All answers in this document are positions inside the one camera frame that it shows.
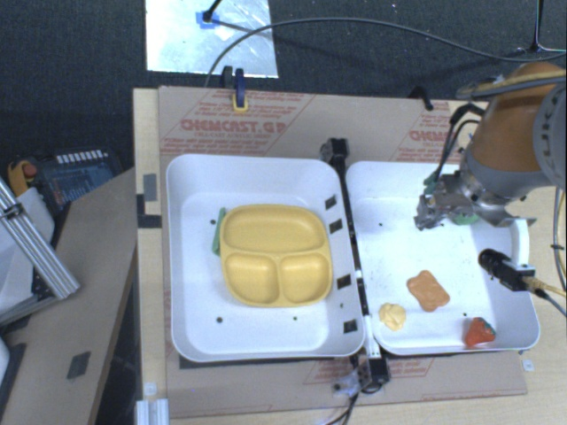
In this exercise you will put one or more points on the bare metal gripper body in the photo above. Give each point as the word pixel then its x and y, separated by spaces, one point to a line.
pixel 452 197

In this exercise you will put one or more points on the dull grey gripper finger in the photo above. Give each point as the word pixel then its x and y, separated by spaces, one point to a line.
pixel 423 208
pixel 437 221

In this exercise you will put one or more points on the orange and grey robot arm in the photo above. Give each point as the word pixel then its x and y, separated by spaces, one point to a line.
pixel 505 135

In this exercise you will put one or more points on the white plastic tray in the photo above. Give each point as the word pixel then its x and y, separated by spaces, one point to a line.
pixel 199 317
pixel 390 246

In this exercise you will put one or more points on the orange biscuit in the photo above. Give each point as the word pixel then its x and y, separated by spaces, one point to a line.
pixel 428 291

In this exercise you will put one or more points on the thin black and white rod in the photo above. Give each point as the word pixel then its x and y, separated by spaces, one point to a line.
pixel 353 241

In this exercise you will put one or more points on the pale yellow lumpy toy food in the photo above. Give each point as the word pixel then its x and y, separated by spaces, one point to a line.
pixel 392 316

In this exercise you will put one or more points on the red strawberry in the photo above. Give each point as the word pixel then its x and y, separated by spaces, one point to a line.
pixel 477 334

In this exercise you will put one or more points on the yellow divided plate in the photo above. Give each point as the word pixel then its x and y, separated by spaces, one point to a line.
pixel 274 255

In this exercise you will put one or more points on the brown cardboard board red print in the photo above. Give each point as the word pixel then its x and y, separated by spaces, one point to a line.
pixel 266 122

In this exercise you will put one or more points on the green pea pod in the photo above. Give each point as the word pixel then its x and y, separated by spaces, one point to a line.
pixel 216 237

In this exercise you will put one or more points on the black cylinder on white bracket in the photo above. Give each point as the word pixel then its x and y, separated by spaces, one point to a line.
pixel 505 269

